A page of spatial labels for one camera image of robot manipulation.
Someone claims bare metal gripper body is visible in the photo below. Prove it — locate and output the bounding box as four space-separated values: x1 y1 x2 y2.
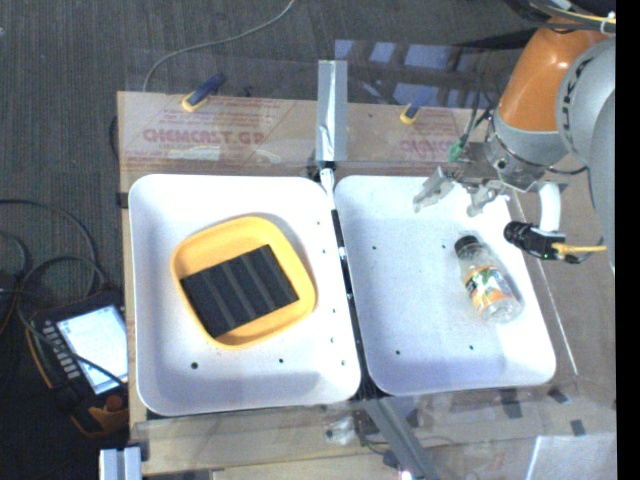
452 137 569 194

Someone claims clear plastic bottle orange label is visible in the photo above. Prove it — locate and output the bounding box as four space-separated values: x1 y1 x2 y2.
453 234 524 325

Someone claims white plastic tray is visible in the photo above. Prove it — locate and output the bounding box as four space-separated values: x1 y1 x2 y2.
127 173 362 417
333 174 558 398

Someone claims yellow plate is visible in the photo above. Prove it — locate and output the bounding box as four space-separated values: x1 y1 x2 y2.
169 215 318 351

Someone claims black ribbed square block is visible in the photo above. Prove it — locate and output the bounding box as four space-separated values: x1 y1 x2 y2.
179 244 301 340

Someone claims brown cardboard board red print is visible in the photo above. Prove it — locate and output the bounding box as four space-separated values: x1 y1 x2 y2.
115 90 581 434

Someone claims black cylinder on white bracket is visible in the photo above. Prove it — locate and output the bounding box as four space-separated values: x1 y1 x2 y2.
502 181 568 261

